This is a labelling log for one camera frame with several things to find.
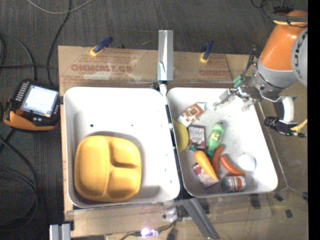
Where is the orange sausage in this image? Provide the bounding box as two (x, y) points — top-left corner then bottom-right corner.
(210, 145), (225, 174)
(219, 155), (247, 178)

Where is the yellow divided plate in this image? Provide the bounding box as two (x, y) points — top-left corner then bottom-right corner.
(73, 134), (143, 203)

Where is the orange carrot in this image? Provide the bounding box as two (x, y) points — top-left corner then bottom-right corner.
(188, 144), (219, 183)

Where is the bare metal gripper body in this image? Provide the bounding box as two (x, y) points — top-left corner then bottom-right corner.
(234, 75), (281, 103)

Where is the white plastic tray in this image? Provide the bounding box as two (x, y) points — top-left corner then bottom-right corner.
(63, 86), (182, 209)
(166, 86), (279, 199)

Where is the red and white can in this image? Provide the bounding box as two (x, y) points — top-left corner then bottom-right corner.
(220, 175), (247, 193)

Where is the brown cardboard board red print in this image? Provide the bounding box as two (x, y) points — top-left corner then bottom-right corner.
(57, 45), (277, 238)

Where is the white and orange carton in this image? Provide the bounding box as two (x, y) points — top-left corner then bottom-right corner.
(176, 101), (207, 128)

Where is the yellow-green round toy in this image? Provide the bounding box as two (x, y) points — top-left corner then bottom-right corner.
(172, 118), (190, 153)

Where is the black cylinder on white bracket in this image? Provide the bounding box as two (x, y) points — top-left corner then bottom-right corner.
(263, 95), (307, 138)

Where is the red and white packet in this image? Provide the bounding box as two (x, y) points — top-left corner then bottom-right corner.
(191, 163), (220, 190)

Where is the green plastic bottle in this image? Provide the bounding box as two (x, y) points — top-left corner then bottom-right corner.
(205, 122), (226, 158)

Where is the purple and red packet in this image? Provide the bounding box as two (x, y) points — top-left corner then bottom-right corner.
(187, 124), (207, 151)

